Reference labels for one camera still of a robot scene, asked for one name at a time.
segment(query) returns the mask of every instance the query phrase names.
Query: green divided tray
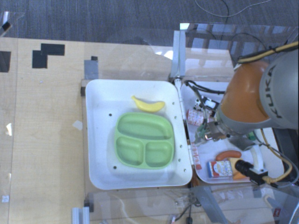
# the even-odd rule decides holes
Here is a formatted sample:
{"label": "green divided tray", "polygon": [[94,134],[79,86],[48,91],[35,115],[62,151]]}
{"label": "green divided tray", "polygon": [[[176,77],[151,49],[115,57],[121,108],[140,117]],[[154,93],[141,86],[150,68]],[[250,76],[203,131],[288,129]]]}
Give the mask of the green divided tray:
{"label": "green divided tray", "polygon": [[117,158],[135,168],[159,169],[168,166],[174,154],[174,133],[164,117],[128,112],[116,124],[114,148]]}

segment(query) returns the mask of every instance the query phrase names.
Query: hot dog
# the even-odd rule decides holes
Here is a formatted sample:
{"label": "hot dog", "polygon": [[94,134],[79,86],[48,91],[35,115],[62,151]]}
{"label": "hot dog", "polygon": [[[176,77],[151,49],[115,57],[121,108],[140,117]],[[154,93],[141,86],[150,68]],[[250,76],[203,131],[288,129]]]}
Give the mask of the hot dog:
{"label": "hot dog", "polygon": [[225,158],[240,158],[242,153],[235,150],[224,151],[216,156],[216,161],[222,161]]}

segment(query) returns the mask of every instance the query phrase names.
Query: white sticker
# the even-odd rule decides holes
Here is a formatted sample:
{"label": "white sticker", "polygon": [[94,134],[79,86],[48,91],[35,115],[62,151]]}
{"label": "white sticker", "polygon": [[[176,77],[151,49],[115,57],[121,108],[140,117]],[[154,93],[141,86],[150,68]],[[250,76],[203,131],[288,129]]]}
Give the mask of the white sticker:
{"label": "white sticker", "polygon": [[9,202],[9,196],[2,196],[2,202],[8,203]]}
{"label": "white sticker", "polygon": [[75,123],[73,123],[73,126],[78,129],[78,130],[82,130],[83,129],[83,123],[79,120],[76,120]]}

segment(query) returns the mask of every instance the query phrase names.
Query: small box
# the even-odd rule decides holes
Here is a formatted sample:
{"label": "small box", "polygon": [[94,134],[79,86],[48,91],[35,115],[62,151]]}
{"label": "small box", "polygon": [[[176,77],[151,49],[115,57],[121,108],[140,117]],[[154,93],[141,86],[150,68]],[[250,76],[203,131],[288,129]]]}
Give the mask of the small box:
{"label": "small box", "polygon": [[210,177],[231,177],[233,175],[230,161],[210,161],[208,172]]}

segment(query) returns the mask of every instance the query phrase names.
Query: toy banana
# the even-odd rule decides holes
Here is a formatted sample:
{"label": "toy banana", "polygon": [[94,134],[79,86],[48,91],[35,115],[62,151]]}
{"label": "toy banana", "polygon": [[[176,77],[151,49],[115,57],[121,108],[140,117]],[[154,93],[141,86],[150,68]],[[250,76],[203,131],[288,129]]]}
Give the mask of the toy banana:
{"label": "toy banana", "polygon": [[146,103],[146,102],[143,102],[143,101],[137,99],[135,96],[132,96],[132,99],[135,101],[135,104],[138,109],[140,109],[142,111],[146,111],[146,112],[157,112],[157,111],[161,110],[165,105],[165,102],[163,102],[163,101],[158,101],[158,102],[149,104],[149,103]]}

